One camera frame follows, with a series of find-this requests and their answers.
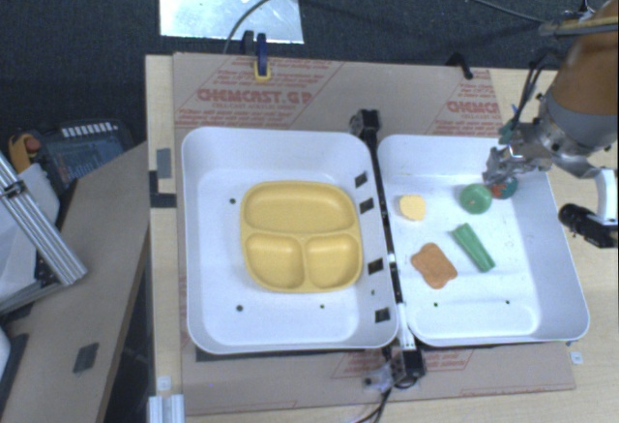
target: white tray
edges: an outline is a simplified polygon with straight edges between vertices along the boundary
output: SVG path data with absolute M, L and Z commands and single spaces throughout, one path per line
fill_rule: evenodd
M 398 317 L 371 158 L 359 139 L 205 127 L 185 138 L 182 167 L 188 327 L 199 347 L 223 354 L 371 348 L 391 342 Z M 368 182 L 357 188 L 355 179 L 362 173 Z M 251 278 L 241 247 L 241 201 L 253 185 L 277 180 L 335 184 L 355 202 L 364 270 L 353 286 L 285 293 Z M 374 208 L 360 214 L 359 204 L 370 198 Z M 370 274 L 368 264 L 380 258 L 383 269 Z M 381 313 L 386 310 L 388 319 Z
M 508 200 L 482 215 L 457 203 L 458 191 L 481 182 L 494 139 L 389 136 L 378 158 L 398 260 L 406 315 L 413 333 L 432 346 L 573 340 L 589 313 L 545 173 L 519 177 Z M 427 215 L 412 222 L 398 198 L 419 194 Z M 496 266 L 481 273 L 450 231 L 468 222 Z M 410 258 L 436 243 L 458 276 L 441 289 L 426 284 Z

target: yellow cheese slice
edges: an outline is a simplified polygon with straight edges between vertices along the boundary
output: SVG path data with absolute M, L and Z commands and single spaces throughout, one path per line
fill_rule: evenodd
M 401 196 L 399 211 L 410 220 L 423 220 L 426 215 L 426 201 L 419 195 Z

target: wooden table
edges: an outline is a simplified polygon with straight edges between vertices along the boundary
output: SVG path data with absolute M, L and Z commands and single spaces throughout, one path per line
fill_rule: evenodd
M 173 146 L 172 58 L 150 56 L 146 61 L 149 169 L 157 168 L 157 150 Z M 517 104 L 525 71 L 490 70 L 502 117 L 511 117 Z M 554 73 L 543 73 L 545 90 Z M 529 114 L 534 108 L 530 106 Z M 612 150 L 592 157 L 595 165 L 616 166 L 616 144 Z M 595 208 L 597 192 L 593 181 L 578 181 L 554 168 L 550 181 L 557 206 L 574 202 Z M 174 174 L 160 180 L 162 193 L 174 193 Z M 151 211 L 153 307 L 155 327 L 155 375 L 171 378 L 169 390 L 158 395 L 182 393 L 179 325 L 179 294 L 176 242 L 176 214 L 173 208 Z M 569 238 L 576 269 L 591 315 L 586 336 L 570 347 L 582 355 L 574 365 L 577 389 L 540 394 L 419 401 L 388 404 L 381 421 L 522 422 L 522 421 L 615 421 L 619 413 L 619 332 L 617 251 L 598 250 L 582 238 Z M 314 422 L 356 421 L 373 408 L 349 406 L 234 413 L 188 417 L 190 423 L 208 422 Z
M 62 227 L 88 269 L 7 325 L 28 335 L 4 423 L 103 422 L 147 259 L 146 145 L 81 178 Z M 74 371 L 81 352 L 92 366 Z

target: cardboard sheet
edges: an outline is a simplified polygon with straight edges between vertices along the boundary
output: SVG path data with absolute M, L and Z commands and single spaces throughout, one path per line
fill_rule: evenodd
M 361 108 L 381 114 L 391 134 L 496 136 L 502 125 L 488 70 L 270 59 L 272 80 L 253 79 L 252 59 L 177 54 L 173 61 L 176 153 L 205 125 L 345 132 Z M 176 156 L 180 173 L 180 156 Z M 182 177 L 176 177 L 177 194 Z M 364 374 L 379 350 L 215 357 L 187 334 L 184 210 L 178 197 L 183 393 L 188 415 L 377 402 Z M 564 344 L 433 350 L 427 375 L 394 400 L 563 390 L 575 387 Z

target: brown cookie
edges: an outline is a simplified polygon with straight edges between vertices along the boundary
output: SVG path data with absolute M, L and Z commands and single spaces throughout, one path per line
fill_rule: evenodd
M 419 253 L 413 255 L 411 262 L 432 288 L 443 288 L 450 280 L 457 277 L 457 271 L 452 263 L 434 243 L 426 244 Z

